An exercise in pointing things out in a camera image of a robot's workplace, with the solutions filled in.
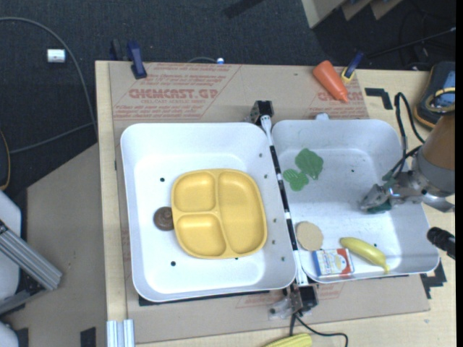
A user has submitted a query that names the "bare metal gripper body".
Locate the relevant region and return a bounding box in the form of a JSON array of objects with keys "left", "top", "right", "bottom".
[{"left": 387, "top": 170, "right": 455, "bottom": 213}]

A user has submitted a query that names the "dark green toy vegetable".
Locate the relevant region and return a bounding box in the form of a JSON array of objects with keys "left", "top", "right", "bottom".
[{"left": 366, "top": 197, "right": 394, "bottom": 215}]

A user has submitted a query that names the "white plastic tray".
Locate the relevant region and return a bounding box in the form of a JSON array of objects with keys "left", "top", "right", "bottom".
[
  {"left": 119, "top": 121, "right": 298, "bottom": 303},
  {"left": 270, "top": 118, "right": 441, "bottom": 285}
]

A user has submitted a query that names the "yellow banana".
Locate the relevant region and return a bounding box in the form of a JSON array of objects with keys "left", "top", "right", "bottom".
[{"left": 339, "top": 236, "right": 391, "bottom": 274}]

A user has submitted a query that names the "tan round biscuit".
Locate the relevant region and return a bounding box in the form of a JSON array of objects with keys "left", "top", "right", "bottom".
[{"left": 294, "top": 220, "right": 325, "bottom": 252}]

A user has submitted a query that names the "green toy lettuce leaf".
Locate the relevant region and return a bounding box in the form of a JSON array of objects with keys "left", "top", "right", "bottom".
[
  {"left": 281, "top": 168, "right": 310, "bottom": 192},
  {"left": 294, "top": 147, "right": 325, "bottom": 181}
]

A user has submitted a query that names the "white carton blue red print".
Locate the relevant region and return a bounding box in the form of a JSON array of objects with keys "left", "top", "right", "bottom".
[{"left": 311, "top": 247, "right": 356, "bottom": 279}]

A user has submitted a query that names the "thin black and white rod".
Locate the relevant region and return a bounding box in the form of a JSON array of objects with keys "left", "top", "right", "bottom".
[{"left": 260, "top": 115, "right": 304, "bottom": 286}]

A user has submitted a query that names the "orange carrot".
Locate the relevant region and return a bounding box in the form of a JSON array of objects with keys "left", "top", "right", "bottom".
[{"left": 312, "top": 59, "right": 350, "bottom": 104}]

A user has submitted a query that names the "yellow divided plate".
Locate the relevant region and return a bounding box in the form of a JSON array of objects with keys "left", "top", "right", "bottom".
[{"left": 170, "top": 168, "right": 269, "bottom": 261}]

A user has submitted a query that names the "yellow corn cob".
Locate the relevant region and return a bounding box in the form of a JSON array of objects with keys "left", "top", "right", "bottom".
[{"left": 263, "top": 333, "right": 313, "bottom": 347}]

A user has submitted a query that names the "brown cardboard board red print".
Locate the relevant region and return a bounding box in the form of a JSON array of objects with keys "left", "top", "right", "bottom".
[{"left": 108, "top": 61, "right": 432, "bottom": 335}]

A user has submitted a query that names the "brown chocolate doughnut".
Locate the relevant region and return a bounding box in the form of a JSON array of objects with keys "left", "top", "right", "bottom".
[{"left": 152, "top": 206, "right": 177, "bottom": 232}]

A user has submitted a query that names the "black cylinder on white bracket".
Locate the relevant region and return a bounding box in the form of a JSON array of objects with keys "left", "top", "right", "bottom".
[{"left": 426, "top": 226, "right": 456, "bottom": 260}]

